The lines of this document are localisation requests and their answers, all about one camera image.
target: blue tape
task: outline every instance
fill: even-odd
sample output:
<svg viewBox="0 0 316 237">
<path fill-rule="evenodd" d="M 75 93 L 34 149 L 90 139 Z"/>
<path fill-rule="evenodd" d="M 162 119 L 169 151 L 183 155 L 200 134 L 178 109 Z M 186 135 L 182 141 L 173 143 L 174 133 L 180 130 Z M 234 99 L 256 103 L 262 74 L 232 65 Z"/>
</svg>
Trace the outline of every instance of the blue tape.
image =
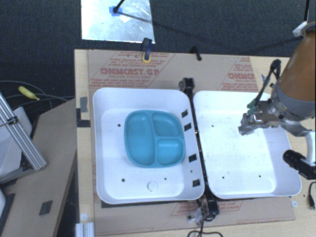
<svg viewBox="0 0 316 237">
<path fill-rule="evenodd" d="M 122 8 L 121 8 L 121 7 L 118 8 L 118 12 L 117 12 L 117 13 L 114 13 L 114 12 L 113 12 L 113 9 L 114 9 L 114 8 L 115 8 L 115 6 L 109 7 L 109 12 L 110 12 L 110 14 L 111 14 L 112 16 L 114 16 L 114 17 L 119 17 L 119 14 L 120 14 L 120 13 L 123 13 Z"/>
</svg>

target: black tape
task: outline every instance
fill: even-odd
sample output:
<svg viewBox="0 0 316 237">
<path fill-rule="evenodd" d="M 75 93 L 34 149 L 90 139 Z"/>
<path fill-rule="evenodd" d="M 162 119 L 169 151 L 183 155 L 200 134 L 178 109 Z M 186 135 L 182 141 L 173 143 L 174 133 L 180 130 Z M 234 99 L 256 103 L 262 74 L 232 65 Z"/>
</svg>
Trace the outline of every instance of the black tape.
<svg viewBox="0 0 316 237">
<path fill-rule="evenodd" d="M 5 196 L 5 205 L 4 205 L 3 212 L 0 218 L 0 236 L 2 235 L 6 220 L 8 219 L 9 212 L 14 201 L 14 197 L 15 197 L 14 193 Z"/>
<path fill-rule="evenodd" d="M 88 112 L 88 98 L 87 97 L 81 97 L 80 98 L 80 111 L 82 113 L 87 113 Z"/>
<path fill-rule="evenodd" d="M 181 113 L 182 118 L 184 118 L 186 115 L 188 115 L 188 110 L 185 110 L 184 112 Z"/>
<path fill-rule="evenodd" d="M 197 155 L 196 154 L 189 156 L 189 162 L 192 162 L 192 161 L 194 161 L 196 159 L 197 159 Z"/>
<path fill-rule="evenodd" d="M 200 185 L 201 185 L 201 182 L 199 181 L 199 179 L 196 179 L 192 182 L 193 187 L 200 186 Z"/>
<path fill-rule="evenodd" d="M 53 205 L 53 200 L 50 200 L 41 204 L 39 215 L 42 216 L 42 215 L 50 213 L 50 209 L 52 205 Z"/>
<path fill-rule="evenodd" d="M 188 124 L 186 124 L 186 125 L 184 126 L 184 131 L 186 132 L 186 131 L 188 131 L 188 130 L 191 129 L 191 128 L 192 128 L 191 123 L 188 123 Z"/>
<path fill-rule="evenodd" d="M 77 108 L 77 127 L 91 127 L 91 122 L 89 120 L 81 119 L 81 110 Z"/>
</svg>

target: aluminum foil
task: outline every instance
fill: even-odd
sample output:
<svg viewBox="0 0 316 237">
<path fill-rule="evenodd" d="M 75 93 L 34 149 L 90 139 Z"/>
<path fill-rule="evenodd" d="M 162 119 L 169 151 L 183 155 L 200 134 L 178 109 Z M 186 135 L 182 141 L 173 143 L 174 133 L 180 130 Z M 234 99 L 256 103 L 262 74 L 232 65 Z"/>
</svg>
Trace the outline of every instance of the aluminum foil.
<svg viewBox="0 0 316 237">
<path fill-rule="evenodd" d="M 149 0 L 125 0 L 119 14 L 111 13 L 120 0 L 81 0 L 83 40 L 141 43 L 153 40 L 154 30 Z"/>
</svg>

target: toy sink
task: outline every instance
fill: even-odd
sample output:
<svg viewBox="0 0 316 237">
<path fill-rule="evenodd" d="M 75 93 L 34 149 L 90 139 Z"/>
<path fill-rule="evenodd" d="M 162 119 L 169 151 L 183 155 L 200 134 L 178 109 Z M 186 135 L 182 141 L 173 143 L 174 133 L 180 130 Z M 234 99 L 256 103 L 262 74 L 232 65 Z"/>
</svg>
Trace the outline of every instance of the toy sink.
<svg viewBox="0 0 316 237">
<path fill-rule="evenodd" d="M 97 192 L 109 204 L 194 200 L 208 186 L 219 198 L 292 196 L 296 170 L 282 128 L 238 131 L 256 93 L 200 91 L 194 106 L 179 90 L 102 88 L 93 96 Z"/>
</svg>

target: white tray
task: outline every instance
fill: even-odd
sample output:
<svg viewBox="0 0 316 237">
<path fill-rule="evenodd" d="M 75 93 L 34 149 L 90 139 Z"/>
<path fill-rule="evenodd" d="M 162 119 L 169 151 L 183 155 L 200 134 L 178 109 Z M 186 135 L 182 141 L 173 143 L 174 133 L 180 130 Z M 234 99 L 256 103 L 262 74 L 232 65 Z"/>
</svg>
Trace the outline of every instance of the white tray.
<svg viewBox="0 0 316 237">
<path fill-rule="evenodd" d="M 204 181 L 187 96 L 179 90 L 102 88 L 93 96 L 97 192 L 109 204 L 194 200 Z M 185 157 L 173 167 L 145 168 L 133 164 L 124 146 L 126 117 L 137 110 L 175 115 L 184 131 Z M 196 160 L 189 161 L 190 156 Z"/>
<path fill-rule="evenodd" d="M 194 97 L 208 184 L 219 198 L 292 196 L 300 192 L 298 172 L 283 160 L 290 149 L 282 128 L 240 135 L 246 105 L 256 93 L 201 91 Z M 202 167 L 190 102 L 178 90 L 102 88 L 93 96 L 97 192 L 106 203 L 193 200 L 204 192 Z M 185 157 L 173 167 L 133 164 L 125 150 L 124 123 L 137 110 L 175 115 L 184 132 Z"/>
<path fill-rule="evenodd" d="M 290 149 L 284 129 L 239 134 L 242 114 L 256 95 L 200 91 L 194 96 L 208 183 L 219 198 L 293 196 L 301 190 L 298 172 L 282 158 Z"/>
</svg>

